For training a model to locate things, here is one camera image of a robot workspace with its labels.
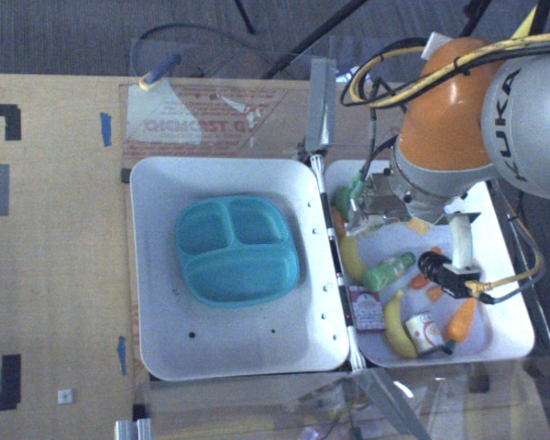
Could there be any green plastic bottle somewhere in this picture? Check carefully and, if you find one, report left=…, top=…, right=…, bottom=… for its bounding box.
left=361, top=251, right=416, bottom=292

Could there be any teal divided plate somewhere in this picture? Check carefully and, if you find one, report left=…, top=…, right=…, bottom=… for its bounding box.
left=173, top=194, right=301, bottom=310

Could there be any yellow banana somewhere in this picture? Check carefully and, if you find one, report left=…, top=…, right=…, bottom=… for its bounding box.
left=338, top=235, right=368, bottom=282
left=383, top=289, right=419, bottom=360

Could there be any orange toy sausage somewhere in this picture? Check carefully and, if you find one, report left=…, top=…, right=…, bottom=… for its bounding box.
left=330, top=205, right=347, bottom=238

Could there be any green toy vegetable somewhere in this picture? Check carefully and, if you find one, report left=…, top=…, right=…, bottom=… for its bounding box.
left=333, top=183, right=355, bottom=223

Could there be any orange toy food piece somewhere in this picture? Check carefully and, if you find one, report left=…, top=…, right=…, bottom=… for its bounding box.
left=410, top=246, right=446, bottom=303

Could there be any white can orange print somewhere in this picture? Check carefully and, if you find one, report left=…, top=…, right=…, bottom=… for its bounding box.
left=404, top=312, right=445, bottom=356

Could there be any dark red carton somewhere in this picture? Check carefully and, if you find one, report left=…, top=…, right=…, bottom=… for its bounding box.
left=347, top=284, right=387, bottom=333

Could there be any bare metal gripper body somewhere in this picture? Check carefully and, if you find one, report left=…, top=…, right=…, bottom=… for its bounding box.
left=359, top=171, right=414, bottom=223

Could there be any black cylinder on white bracket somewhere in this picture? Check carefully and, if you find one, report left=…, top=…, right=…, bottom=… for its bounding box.
left=416, top=211, right=483, bottom=300

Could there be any yellow toy biscuit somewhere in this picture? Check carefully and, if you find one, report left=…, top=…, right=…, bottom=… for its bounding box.
left=405, top=217, right=430, bottom=237

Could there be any orange carrot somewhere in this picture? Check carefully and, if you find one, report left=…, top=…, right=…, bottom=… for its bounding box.
left=442, top=296, right=479, bottom=356

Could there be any brown cardboard board red print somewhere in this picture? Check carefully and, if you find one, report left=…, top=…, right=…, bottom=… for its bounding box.
left=118, top=78, right=550, bottom=440

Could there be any white plastic tray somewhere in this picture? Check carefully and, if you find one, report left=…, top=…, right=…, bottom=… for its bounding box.
left=323, top=159, right=536, bottom=369
left=128, top=156, right=352, bottom=382

